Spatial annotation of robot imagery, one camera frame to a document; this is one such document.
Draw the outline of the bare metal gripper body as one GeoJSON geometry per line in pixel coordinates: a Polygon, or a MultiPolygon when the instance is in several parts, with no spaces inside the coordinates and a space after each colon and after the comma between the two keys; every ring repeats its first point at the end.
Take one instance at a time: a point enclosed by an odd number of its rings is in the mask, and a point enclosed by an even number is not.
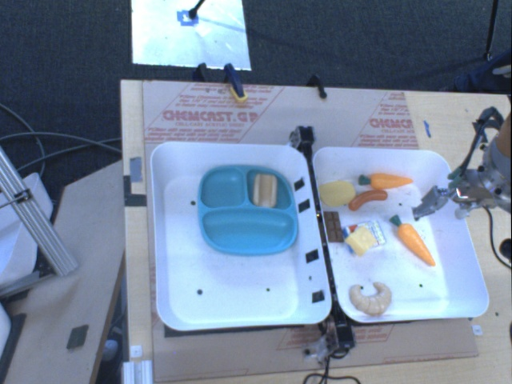
{"type": "Polygon", "coordinates": [[[479,167],[462,172],[457,168],[448,175],[450,198],[458,204],[455,217],[463,219],[478,208],[500,208],[511,213],[511,184],[491,168],[479,167]]]}

